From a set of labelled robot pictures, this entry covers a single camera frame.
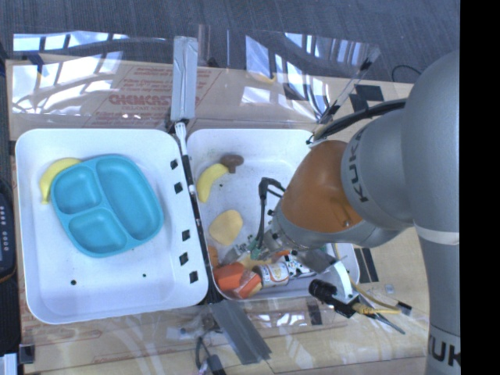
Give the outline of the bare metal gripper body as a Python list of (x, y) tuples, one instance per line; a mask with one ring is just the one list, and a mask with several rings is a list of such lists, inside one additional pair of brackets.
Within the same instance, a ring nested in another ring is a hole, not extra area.
[(270, 259), (278, 254), (290, 254), (297, 251), (294, 245), (287, 244), (282, 234), (273, 232), (271, 229), (260, 231), (257, 236), (249, 243), (248, 251), (251, 259)]

